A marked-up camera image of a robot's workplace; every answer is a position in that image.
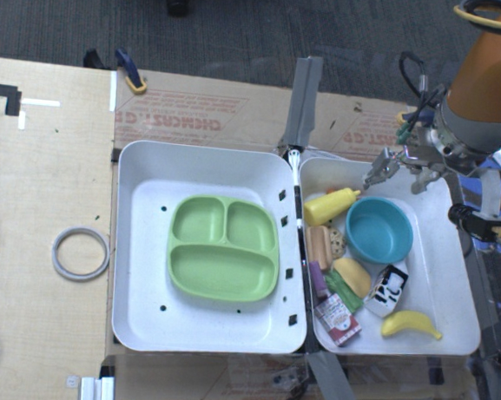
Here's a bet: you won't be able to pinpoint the brown cardboard board, red print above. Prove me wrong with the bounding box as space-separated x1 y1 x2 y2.
89 68 501 400

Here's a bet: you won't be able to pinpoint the black cylinder on white bracket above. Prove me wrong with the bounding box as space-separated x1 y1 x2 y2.
446 164 501 245

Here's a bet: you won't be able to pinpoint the red and white carton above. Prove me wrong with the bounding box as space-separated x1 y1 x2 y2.
310 291 366 350

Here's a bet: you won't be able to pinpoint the grey tape roll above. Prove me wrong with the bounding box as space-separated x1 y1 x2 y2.
49 223 114 285

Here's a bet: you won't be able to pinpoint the yellow mustard bottle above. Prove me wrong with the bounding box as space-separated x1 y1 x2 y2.
301 183 362 232

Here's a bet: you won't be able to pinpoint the white plastic tray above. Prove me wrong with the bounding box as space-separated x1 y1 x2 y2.
101 137 324 367
283 154 497 368

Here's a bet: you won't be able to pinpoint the green divided plate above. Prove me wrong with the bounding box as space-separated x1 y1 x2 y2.
162 192 286 307

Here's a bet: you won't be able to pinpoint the yellow banana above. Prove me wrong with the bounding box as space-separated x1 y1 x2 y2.
379 307 446 344

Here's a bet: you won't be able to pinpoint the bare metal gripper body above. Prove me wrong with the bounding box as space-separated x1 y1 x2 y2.
399 121 498 182

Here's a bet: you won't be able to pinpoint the black and white carton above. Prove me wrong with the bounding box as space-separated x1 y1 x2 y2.
361 262 412 321

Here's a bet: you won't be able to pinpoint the purple toy packet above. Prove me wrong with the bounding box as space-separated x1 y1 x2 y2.
305 259 334 300

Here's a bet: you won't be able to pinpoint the green toy lettuce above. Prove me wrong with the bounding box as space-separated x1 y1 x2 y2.
320 267 367 315

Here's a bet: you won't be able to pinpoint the chocolate chip biscuit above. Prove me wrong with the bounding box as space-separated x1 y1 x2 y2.
326 226 349 261

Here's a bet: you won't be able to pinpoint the blue bowl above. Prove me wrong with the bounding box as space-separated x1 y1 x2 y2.
341 193 418 268

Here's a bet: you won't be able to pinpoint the tan toy bread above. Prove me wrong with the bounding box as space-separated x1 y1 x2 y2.
301 224 337 273

